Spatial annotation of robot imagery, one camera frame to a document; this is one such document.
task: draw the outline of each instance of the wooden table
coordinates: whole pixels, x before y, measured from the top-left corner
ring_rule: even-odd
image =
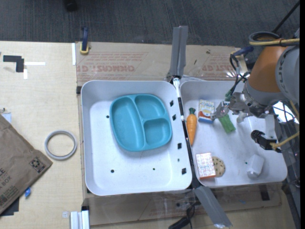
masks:
[[[71,43],[0,42],[0,52],[0,106],[11,111],[15,129],[43,153],[45,138],[55,130],[68,130],[79,140],[77,77]],[[15,63],[3,62],[3,55],[22,56],[25,62],[45,62],[45,65],[27,66],[28,79],[25,80],[23,73],[15,72]],[[57,136],[50,141],[49,148],[63,155],[72,149],[72,142],[66,136]],[[227,215],[235,228],[294,228],[285,194],[282,191],[280,194],[280,206],[231,211]],[[0,217],[0,227],[67,229],[67,215],[80,211],[82,202],[81,151],[78,148],[65,161],[53,160],[51,168],[31,186],[31,195],[27,199],[20,197],[19,212]],[[199,224],[201,220],[208,221],[208,216],[196,218]],[[94,228],[163,228],[165,224],[159,220]]]

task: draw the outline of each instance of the cookie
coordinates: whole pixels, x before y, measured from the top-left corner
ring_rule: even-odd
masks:
[[[221,177],[225,172],[224,162],[220,158],[215,157],[215,156],[212,157],[212,160],[213,160],[214,169],[216,172],[216,177]]]

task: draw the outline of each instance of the toy carrot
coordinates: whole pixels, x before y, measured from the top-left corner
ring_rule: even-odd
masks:
[[[195,115],[196,110],[194,108],[190,108],[189,111],[190,114],[186,119],[186,128],[190,138],[190,144],[193,145],[197,127],[197,116]]]

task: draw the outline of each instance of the blue divided plate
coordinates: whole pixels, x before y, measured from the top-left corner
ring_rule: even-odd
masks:
[[[110,122],[118,144],[128,151],[144,151],[167,144],[172,126],[160,98],[152,94],[131,94],[115,99]]]

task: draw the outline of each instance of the paper bag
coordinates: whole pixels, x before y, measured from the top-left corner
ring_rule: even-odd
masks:
[[[0,214],[51,165],[0,115]]]

